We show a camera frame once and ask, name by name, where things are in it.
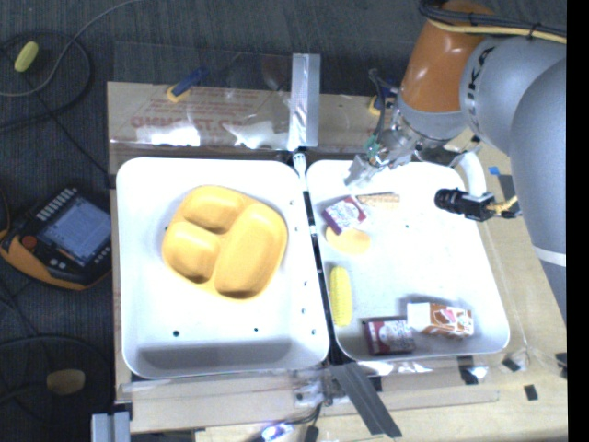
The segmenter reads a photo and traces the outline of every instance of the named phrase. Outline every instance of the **small box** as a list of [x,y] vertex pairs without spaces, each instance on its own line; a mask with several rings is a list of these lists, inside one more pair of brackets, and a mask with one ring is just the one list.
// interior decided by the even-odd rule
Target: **small box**
[[401,317],[363,320],[364,335],[371,355],[408,354],[415,341],[407,320]]
[[352,195],[328,206],[321,214],[338,235],[346,229],[358,226],[368,217],[360,202]]
[[468,337],[475,331],[470,309],[438,303],[409,303],[407,321],[412,329],[423,334]]

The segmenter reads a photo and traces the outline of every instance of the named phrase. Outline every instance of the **table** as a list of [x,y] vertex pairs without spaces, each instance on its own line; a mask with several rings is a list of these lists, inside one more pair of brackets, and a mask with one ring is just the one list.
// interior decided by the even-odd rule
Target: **table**
[[[109,128],[136,113],[149,84],[110,83]],[[374,126],[365,97],[321,95],[319,135],[336,134],[348,145],[360,145]],[[233,150],[247,158],[247,150]],[[342,146],[333,155],[349,155]],[[190,147],[145,149],[140,145],[110,143],[110,174],[127,159],[138,156],[194,156]],[[218,151],[200,149],[213,157]],[[276,158],[276,153],[268,153]],[[509,159],[487,147],[479,153],[484,167],[508,173]],[[498,178],[486,172],[488,188],[500,192]],[[113,291],[115,299],[116,385],[119,402],[129,402],[133,434],[194,431],[198,441],[248,441],[271,421],[303,417],[308,407],[297,404],[298,379],[287,374],[260,374],[245,378],[192,378],[178,382],[132,382],[121,356],[121,309],[117,263],[116,191],[111,191],[113,215]],[[405,440],[539,440],[568,435],[568,387],[555,355],[566,353],[566,328],[539,261],[532,251],[521,218],[493,219],[479,225],[491,268],[510,319],[513,353],[498,356],[487,368],[482,384],[467,385],[460,367],[434,372],[381,378],[381,400],[390,410]],[[345,402],[323,407],[318,419],[319,440],[374,438],[354,407]],[[302,427],[284,439],[302,440]]]

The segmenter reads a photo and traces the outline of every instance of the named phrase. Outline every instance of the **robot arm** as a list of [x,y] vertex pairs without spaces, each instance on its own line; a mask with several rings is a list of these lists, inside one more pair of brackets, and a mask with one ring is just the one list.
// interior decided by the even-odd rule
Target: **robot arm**
[[[391,123],[376,130],[346,183],[411,160],[453,167],[464,152],[445,145],[470,128],[510,158],[525,225],[566,322],[566,39],[539,25],[521,29],[468,1],[422,0],[422,13],[428,21]],[[480,197],[474,207],[485,212],[489,201]]]

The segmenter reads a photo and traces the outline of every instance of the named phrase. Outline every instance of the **gray wire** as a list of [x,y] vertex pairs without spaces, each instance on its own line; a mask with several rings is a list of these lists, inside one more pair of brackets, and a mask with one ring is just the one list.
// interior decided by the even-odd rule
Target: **gray wire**
[[62,59],[64,58],[65,54],[67,53],[67,50],[70,48],[70,46],[75,42],[75,40],[77,40],[82,33],[84,33],[84,31],[86,31],[90,26],[92,26],[94,23],[96,23],[97,21],[99,21],[101,18],[104,18],[106,15],[109,15],[110,13],[112,13],[115,10],[118,10],[119,8],[122,8],[123,6],[127,6],[130,4],[136,4],[136,3],[140,3],[140,2],[147,2],[149,0],[128,0],[126,2],[122,2],[121,4],[118,4],[116,6],[113,6],[112,8],[109,8],[106,11],[103,11],[102,13],[100,13],[97,17],[92,18],[90,21],[88,21],[75,35],[74,37],[69,40],[66,44],[64,49],[62,50],[61,54],[59,55],[59,57],[57,58],[57,61],[55,62],[55,65],[53,66],[52,71],[50,72],[50,74],[47,76],[47,78],[45,79],[44,82],[42,82],[39,86],[33,88],[32,90],[29,90],[27,92],[19,92],[19,93],[6,93],[6,92],[0,92],[0,96],[2,97],[10,97],[10,98],[15,98],[15,97],[27,97],[29,95],[33,95],[34,93],[39,92],[40,90],[44,89],[45,87],[47,87],[47,85],[52,81],[53,77],[55,76],[55,73],[57,72],[57,68],[59,67],[59,64],[62,62]]

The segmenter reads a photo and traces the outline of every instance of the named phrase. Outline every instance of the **white tray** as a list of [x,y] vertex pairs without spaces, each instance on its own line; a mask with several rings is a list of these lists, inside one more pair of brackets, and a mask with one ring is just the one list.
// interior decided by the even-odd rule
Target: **white tray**
[[[229,302],[163,263],[167,222],[201,185],[233,188],[283,215],[288,243],[268,288]],[[283,163],[136,158],[117,175],[122,354],[143,378],[320,364],[329,335],[300,182]]]
[[[344,266],[352,282],[352,324],[335,328],[343,352],[357,361],[407,360],[451,355],[491,354],[509,342],[509,323],[475,221],[440,210],[433,203],[441,188],[464,190],[450,168],[409,163],[373,177],[368,187],[350,190],[343,182],[349,161],[313,163],[307,183],[317,225],[325,276],[334,265]],[[350,256],[334,250],[325,239],[321,211],[353,193],[393,191],[400,195],[395,211],[370,208],[359,228],[371,236],[371,248]],[[367,318],[406,316],[411,300],[430,297],[473,312],[474,335],[448,339],[413,333],[410,355],[372,356],[363,334]]]

